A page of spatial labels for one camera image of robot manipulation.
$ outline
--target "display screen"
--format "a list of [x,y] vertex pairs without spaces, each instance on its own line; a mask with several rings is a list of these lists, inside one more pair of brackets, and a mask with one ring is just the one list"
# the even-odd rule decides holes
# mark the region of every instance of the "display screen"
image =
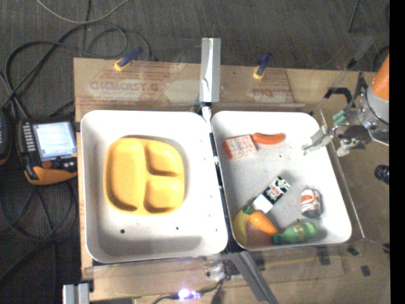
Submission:
[[35,139],[42,161],[56,157],[71,158],[77,147],[70,122],[33,124]]

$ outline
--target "blue clamp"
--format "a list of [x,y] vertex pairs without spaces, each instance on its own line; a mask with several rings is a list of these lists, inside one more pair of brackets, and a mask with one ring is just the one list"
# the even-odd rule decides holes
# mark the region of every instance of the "blue clamp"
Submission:
[[130,52],[128,52],[126,55],[124,55],[123,58],[119,59],[117,62],[114,63],[114,67],[118,71],[122,71],[124,68],[128,67],[131,61],[136,60],[138,58],[138,55],[142,52],[142,48],[139,46],[137,48],[134,48]]
[[259,65],[254,69],[253,77],[256,79],[262,79],[263,76],[265,75],[265,70],[267,63],[269,62],[271,57],[271,53],[267,52],[262,59],[259,61]]

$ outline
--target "light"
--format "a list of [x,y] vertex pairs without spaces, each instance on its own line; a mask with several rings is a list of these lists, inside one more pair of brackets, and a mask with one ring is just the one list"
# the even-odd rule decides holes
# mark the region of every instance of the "light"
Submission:
[[189,291],[186,288],[183,288],[178,292],[178,299],[180,301],[199,300],[200,298],[201,293],[198,293],[196,291]]

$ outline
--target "yellow plate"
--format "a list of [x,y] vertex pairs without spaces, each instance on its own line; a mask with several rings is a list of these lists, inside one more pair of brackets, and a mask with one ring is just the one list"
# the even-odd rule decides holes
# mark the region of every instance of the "yellow plate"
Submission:
[[170,213],[184,198],[184,166],[171,145],[123,137],[107,150],[104,195],[118,210],[140,215]]

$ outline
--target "green bottle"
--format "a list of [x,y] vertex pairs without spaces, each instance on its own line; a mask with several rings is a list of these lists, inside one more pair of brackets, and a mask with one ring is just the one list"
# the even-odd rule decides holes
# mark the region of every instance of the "green bottle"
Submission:
[[271,237],[273,244],[301,243],[313,239],[318,235],[318,230],[313,222],[297,224],[286,228],[283,233]]

